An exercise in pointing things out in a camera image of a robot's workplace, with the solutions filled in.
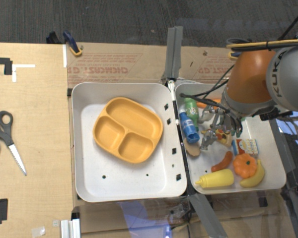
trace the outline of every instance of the dark gray floor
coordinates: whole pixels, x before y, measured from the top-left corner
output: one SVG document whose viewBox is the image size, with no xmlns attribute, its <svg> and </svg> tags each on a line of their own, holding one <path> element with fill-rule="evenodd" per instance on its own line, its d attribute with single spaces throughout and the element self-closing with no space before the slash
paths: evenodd
<svg viewBox="0 0 298 238">
<path fill-rule="evenodd" d="M 51 31 L 63 41 L 68 30 L 77 42 L 166 45 L 181 25 L 183 46 L 224 47 L 274 40 L 297 15 L 298 0 L 0 0 L 0 42 L 45 43 Z"/>
</svg>

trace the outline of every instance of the blue bottle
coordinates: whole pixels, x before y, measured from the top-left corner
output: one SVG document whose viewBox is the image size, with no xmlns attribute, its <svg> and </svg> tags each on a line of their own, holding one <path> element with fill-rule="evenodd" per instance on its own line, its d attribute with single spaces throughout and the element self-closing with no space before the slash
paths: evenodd
<svg viewBox="0 0 298 238">
<path fill-rule="evenodd" d="M 185 134 L 188 143 L 194 144 L 198 142 L 200 140 L 200 136 L 197 133 L 193 121 L 187 116 L 186 111 L 184 109 L 181 109 L 179 113 L 181 128 Z"/>
</svg>

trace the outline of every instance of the black scissors handle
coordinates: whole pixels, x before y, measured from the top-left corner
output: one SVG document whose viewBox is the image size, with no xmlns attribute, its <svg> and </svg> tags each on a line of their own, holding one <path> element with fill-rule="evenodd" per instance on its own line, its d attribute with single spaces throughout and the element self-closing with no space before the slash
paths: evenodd
<svg viewBox="0 0 298 238">
<path fill-rule="evenodd" d="M 8 123 L 3 122 L 3 116 L 8 116 L 10 121 Z M 13 122 L 13 116 L 7 111 L 0 111 L 0 138 L 5 142 L 7 146 L 14 144 L 11 137 L 11 127 Z"/>
</svg>

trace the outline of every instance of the scissors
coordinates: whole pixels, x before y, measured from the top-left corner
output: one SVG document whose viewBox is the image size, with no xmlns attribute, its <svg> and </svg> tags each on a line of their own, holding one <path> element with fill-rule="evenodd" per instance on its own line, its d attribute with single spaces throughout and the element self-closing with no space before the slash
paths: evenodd
<svg viewBox="0 0 298 238">
<path fill-rule="evenodd" d="M 4 116 L 8 116 L 10 118 L 10 121 L 8 123 L 5 123 L 3 121 L 2 118 Z M 12 137 L 11 137 L 12 123 L 13 123 L 12 114 L 7 111 L 0 111 L 0 139 L 2 139 L 5 142 L 5 144 L 9 148 L 14 160 L 18 164 L 18 166 L 21 169 L 21 171 L 23 172 L 23 174 L 26 176 L 26 170 L 25 170 L 24 164 L 21 160 L 19 152 L 18 152 L 18 150 L 12 140 Z"/>
</svg>

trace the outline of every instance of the yellow cable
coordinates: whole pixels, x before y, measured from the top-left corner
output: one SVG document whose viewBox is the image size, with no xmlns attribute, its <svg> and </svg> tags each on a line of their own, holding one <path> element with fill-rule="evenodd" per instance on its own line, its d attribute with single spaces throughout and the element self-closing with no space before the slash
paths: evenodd
<svg viewBox="0 0 298 238">
<path fill-rule="evenodd" d="M 271 41 L 271 42 L 254 42 L 254 43 L 239 43 L 239 44 L 229 44 L 227 48 L 241 48 L 241 47 L 254 47 L 263 45 L 274 45 L 274 44 L 288 44 L 288 43 L 298 43 L 298 40 L 281 40 L 281 41 Z"/>
</svg>

